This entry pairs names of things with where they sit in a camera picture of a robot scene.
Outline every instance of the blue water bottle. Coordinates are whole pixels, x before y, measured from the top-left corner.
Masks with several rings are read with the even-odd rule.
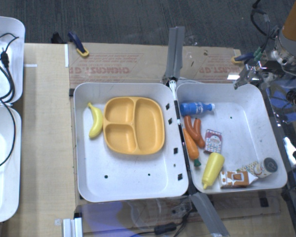
[[[197,115],[205,111],[213,111],[215,109],[214,104],[204,104],[202,102],[192,102],[192,103],[181,103],[180,113],[182,116],[186,115]]]

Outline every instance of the blue clamp handle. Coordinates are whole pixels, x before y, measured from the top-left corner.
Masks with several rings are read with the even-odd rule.
[[[76,46],[77,52],[83,56],[86,57],[89,55],[89,51],[83,47],[80,39],[78,38],[76,33],[73,32],[68,32],[68,37],[70,38],[70,40],[72,40]]]

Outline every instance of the orange carrot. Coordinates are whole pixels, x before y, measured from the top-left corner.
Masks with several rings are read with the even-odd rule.
[[[190,115],[184,116],[184,125],[186,128],[186,131],[189,133],[189,135],[192,137],[193,140],[200,139],[200,135],[193,129]]]
[[[199,134],[200,138],[198,140],[195,140],[195,142],[197,143],[197,145],[200,148],[204,148],[205,147],[205,141],[202,137],[201,134],[201,120],[199,118],[196,118],[194,121],[194,125],[193,125],[193,129],[197,132],[197,134]]]
[[[184,134],[184,140],[185,140],[188,156],[190,157],[191,160],[194,161],[194,166],[198,167],[201,165],[201,163],[198,160],[199,151],[198,151],[197,145],[185,128],[183,128],[183,134]]]

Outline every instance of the black connector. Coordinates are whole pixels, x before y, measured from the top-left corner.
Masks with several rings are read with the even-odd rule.
[[[177,225],[173,222],[166,224],[166,225],[161,225],[161,226],[156,226],[154,228],[154,233],[156,235],[161,235],[167,232],[171,232],[177,229]]]
[[[0,57],[1,57],[1,61],[2,61],[3,65],[4,65],[4,67],[6,69],[8,69],[9,68],[9,56],[6,53],[6,51],[2,51],[2,53],[0,54]]]

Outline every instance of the banana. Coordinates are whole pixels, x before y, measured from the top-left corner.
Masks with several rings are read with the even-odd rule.
[[[88,107],[91,109],[92,117],[93,117],[93,125],[89,131],[89,137],[94,138],[100,134],[103,127],[103,114],[102,111],[94,107],[91,103],[88,103]]]

